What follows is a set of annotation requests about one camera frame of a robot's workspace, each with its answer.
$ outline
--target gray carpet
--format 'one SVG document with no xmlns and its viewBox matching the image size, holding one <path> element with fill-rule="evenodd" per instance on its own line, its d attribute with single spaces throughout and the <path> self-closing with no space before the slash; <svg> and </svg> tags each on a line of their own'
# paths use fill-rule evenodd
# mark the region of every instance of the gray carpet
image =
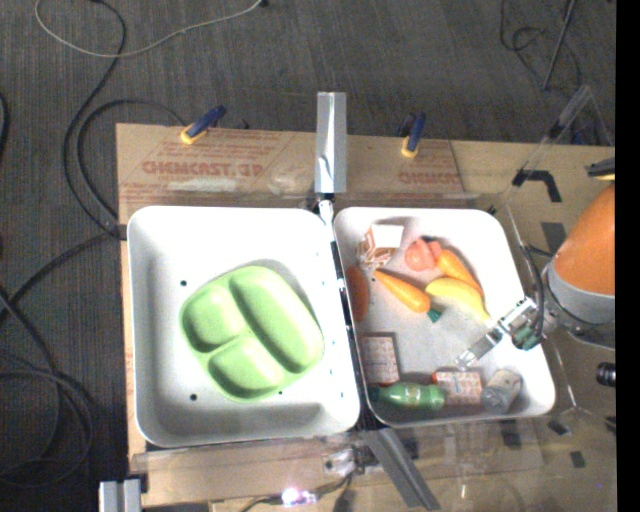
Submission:
<svg viewBox="0 0 640 512">
<path fill-rule="evenodd" d="M 110 0 L 109 5 L 125 20 L 125 51 L 133 51 L 251 3 Z M 537 142 L 573 92 L 588 85 L 615 142 L 615 1 L 576 2 L 549 86 L 541 89 L 567 4 L 272 0 L 244 17 L 120 59 L 80 120 L 100 105 L 137 98 L 165 105 L 188 122 L 224 104 L 223 127 L 246 122 L 252 129 L 311 132 L 316 93 L 344 91 L 350 134 L 393 136 L 406 114 L 423 110 L 425 137 Z M 99 3 L 43 0 L 40 12 L 54 32 L 78 46 L 98 53 L 118 48 L 121 27 Z M 0 285 L 10 296 L 51 259 L 101 233 L 65 180 L 62 145 L 111 60 L 82 54 L 47 35 L 36 22 L 33 1 L 0 0 L 0 28 L 0 94 L 7 107 L 0 112 L 5 127 L 0 139 Z M 116 122 L 176 123 L 159 108 L 122 103 L 87 126 L 83 155 L 88 178 L 113 209 Z M 78 126 L 70 140 L 77 136 Z M 75 145 L 70 147 L 73 160 Z M 87 209 L 103 215 L 78 179 L 75 162 L 70 171 Z M 4 375 L 3 511 L 95 510 L 97 483 L 126 477 L 119 275 L 119 244 L 105 236 L 46 272 L 13 302 L 46 345 L 56 370 L 86 392 L 94 435 L 86 463 L 69 478 L 45 487 L 17 487 L 16 482 L 33 481 L 8 468 L 42 456 L 53 436 L 55 446 L 49 449 L 63 460 L 58 472 L 49 468 L 40 476 L 59 475 L 80 456 L 86 428 L 67 402 L 56 398 L 50 380 Z M 2 311 L 0 347 L 42 365 L 33 336 Z M 23 363 L 6 358 L 0 365 L 5 373 L 24 369 Z M 38 474 L 31 471 L 31 476 L 37 480 Z"/>
</svg>

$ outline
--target metal bracket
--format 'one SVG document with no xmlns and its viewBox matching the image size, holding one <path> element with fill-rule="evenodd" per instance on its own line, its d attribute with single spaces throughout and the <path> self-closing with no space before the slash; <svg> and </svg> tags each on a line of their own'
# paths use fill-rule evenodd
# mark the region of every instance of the metal bracket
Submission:
<svg viewBox="0 0 640 512">
<path fill-rule="evenodd" d="M 347 191 L 347 96 L 343 92 L 318 93 L 314 189 L 316 194 Z"/>
<path fill-rule="evenodd" d="M 608 179 L 616 174 L 616 157 L 607 158 L 586 167 L 590 178 Z"/>
<path fill-rule="evenodd" d="M 339 452 L 323 455 L 322 465 L 327 476 L 341 477 L 360 472 L 358 461 L 355 456 L 355 447 L 345 448 Z"/>
<path fill-rule="evenodd" d="M 100 482 L 98 502 L 100 512 L 142 512 L 140 480 Z"/>
<path fill-rule="evenodd" d="M 361 436 L 393 481 L 407 507 L 441 510 L 440 503 L 392 428 L 362 432 Z"/>
</svg>

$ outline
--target toy carrot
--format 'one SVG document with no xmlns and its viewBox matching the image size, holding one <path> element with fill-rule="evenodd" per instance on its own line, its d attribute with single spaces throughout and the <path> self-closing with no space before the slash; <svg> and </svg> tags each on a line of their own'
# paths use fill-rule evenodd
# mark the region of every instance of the toy carrot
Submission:
<svg viewBox="0 0 640 512">
<path fill-rule="evenodd" d="M 347 288 L 351 298 L 353 319 L 362 322 L 369 311 L 369 284 L 364 273 L 357 265 L 352 265 L 345 272 Z"/>
<path fill-rule="evenodd" d="M 387 290 L 411 309 L 411 311 L 427 313 L 433 322 L 440 318 L 440 312 L 431 309 L 431 299 L 429 296 L 419 288 L 380 270 L 374 270 L 373 277 L 380 281 Z"/>
<path fill-rule="evenodd" d="M 444 272 L 444 275 L 447 277 L 453 277 L 455 279 L 459 279 L 460 281 L 464 281 L 468 285 L 475 288 L 480 295 L 484 295 L 482 291 L 482 287 L 478 284 L 478 282 L 471 275 L 471 272 L 467 270 L 467 267 L 464 266 L 464 263 L 460 261 L 460 258 L 456 256 L 456 254 L 449 249 L 442 249 L 440 256 L 436 260 L 437 267 Z"/>
</svg>

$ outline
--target toy banana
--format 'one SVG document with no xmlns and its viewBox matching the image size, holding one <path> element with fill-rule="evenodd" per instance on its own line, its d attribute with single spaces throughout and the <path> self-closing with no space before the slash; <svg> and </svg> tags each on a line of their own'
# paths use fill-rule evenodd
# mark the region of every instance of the toy banana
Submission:
<svg viewBox="0 0 640 512">
<path fill-rule="evenodd" d="M 431 281 L 425 291 L 433 297 L 447 297 L 464 304 L 483 322 L 490 318 L 484 309 L 480 292 L 464 281 L 453 277 L 440 277 Z"/>
</svg>

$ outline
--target cardboard sheet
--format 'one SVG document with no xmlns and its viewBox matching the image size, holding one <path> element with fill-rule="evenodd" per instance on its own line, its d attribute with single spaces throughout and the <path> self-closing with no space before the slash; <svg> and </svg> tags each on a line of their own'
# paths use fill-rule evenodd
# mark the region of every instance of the cardboard sheet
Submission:
<svg viewBox="0 0 640 512">
<path fill-rule="evenodd" d="M 118 124 L 120 222 L 139 208 L 301 200 L 313 185 L 315 133 L 210 129 L 193 145 L 182 127 Z M 423 140 L 415 158 L 399 137 L 348 137 L 348 195 L 458 194 L 449 141 Z"/>
</svg>

